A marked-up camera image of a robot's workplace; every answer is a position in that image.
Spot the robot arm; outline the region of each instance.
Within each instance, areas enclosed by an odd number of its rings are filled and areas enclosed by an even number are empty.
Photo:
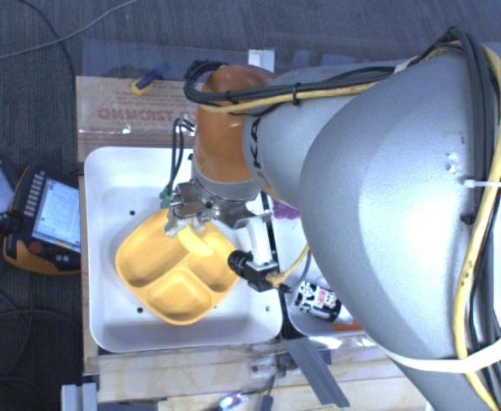
[[[404,64],[276,78],[218,65],[212,78],[236,77],[198,95],[191,68],[186,94],[200,104],[191,193],[177,189],[172,220],[245,226],[244,204],[265,190],[301,212],[326,281],[375,342],[413,360],[465,358],[501,337],[500,56],[451,28]],[[241,88],[245,72],[253,79]],[[217,128],[201,119],[209,113]],[[469,179],[492,186],[467,188]],[[501,362],[465,374],[395,362],[436,411],[501,409]]]

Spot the yellow plastic tray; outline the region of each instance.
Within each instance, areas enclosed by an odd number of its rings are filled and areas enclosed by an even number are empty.
[[[152,312],[173,325],[190,325],[209,313],[239,277],[227,258],[235,247],[214,224],[199,233],[213,250],[200,257],[164,233],[168,209],[150,216],[117,249],[116,272]]]

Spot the white cable tie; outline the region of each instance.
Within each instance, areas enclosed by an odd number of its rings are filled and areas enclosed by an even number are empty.
[[[410,58],[408,61],[404,61],[404,63],[400,63],[395,67],[395,71],[393,74],[400,72],[401,70],[404,70],[405,68],[408,67],[408,64],[410,64],[412,61],[414,61],[417,57]]]
[[[501,360],[501,337],[488,347],[474,352],[467,358],[455,360],[417,360],[390,352],[377,344],[392,360],[416,370],[424,372],[469,373],[491,366]]]
[[[465,180],[463,186],[466,188],[501,188],[501,182],[477,182],[476,180]]]

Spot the white plastic tray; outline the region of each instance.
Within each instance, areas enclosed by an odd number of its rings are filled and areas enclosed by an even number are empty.
[[[116,274],[119,245],[160,209],[158,196],[170,177],[170,157],[170,149],[102,147],[86,159],[92,337],[101,348],[115,353],[269,341],[282,325],[275,290],[258,293],[241,279],[203,319],[178,326],[149,312]],[[176,182],[185,182],[189,177],[190,162],[185,157]],[[245,229],[231,230],[220,223],[217,226],[237,248],[250,250]]]

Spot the gray carpet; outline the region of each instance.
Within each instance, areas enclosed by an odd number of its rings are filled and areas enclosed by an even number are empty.
[[[63,37],[128,0],[25,1]],[[73,173],[73,77],[124,76],[157,63],[152,52],[138,59],[134,50],[267,48],[283,71],[412,57],[450,26],[479,41],[501,40],[501,0],[142,0],[65,41],[65,50],[53,45],[0,59],[0,154],[18,174],[32,163]],[[0,0],[0,56],[54,38],[36,10]],[[59,409],[61,385],[81,381],[80,277],[7,265],[0,240],[0,292],[10,299],[0,295],[0,313],[12,311],[10,303],[46,310],[0,317],[0,410]]]

